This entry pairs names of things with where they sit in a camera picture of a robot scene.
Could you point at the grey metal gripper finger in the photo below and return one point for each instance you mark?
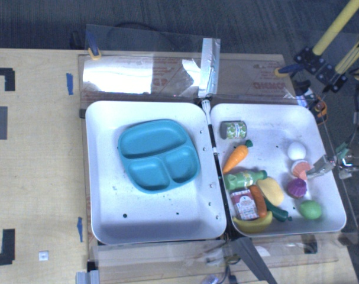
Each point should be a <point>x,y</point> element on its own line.
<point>324,162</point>
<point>316,173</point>

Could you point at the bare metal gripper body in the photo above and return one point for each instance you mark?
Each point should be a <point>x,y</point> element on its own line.
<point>346,166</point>

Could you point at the orange and white fruit slice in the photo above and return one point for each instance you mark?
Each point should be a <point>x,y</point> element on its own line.
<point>300,168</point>

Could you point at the white egg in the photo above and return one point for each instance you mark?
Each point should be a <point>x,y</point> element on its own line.
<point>296,151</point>

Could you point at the green lime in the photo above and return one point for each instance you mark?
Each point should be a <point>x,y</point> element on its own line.
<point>310,209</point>

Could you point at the yellow mango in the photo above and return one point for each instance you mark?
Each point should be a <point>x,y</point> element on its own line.
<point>271,191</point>

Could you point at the dark green cucumber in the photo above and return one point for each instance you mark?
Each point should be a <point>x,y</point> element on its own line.
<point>278,214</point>

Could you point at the orange sausage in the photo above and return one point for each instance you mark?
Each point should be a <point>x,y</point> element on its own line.
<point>259,201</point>

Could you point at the white plastic tray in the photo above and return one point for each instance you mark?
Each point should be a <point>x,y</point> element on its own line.
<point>155,217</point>
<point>271,123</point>

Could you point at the green bottle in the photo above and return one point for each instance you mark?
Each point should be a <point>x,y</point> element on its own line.
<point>242,180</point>

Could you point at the red and white carton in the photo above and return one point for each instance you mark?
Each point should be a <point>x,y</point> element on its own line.
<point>244,205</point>

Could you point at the orange carrot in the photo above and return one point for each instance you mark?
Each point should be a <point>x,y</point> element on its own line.
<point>236,157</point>

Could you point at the yellow banana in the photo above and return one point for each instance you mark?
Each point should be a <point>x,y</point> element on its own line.
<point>253,226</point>

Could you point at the green labelled can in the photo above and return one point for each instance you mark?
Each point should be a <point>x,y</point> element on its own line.
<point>234,129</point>

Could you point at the blue divided plate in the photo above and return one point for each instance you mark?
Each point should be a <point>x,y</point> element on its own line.
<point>155,138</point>

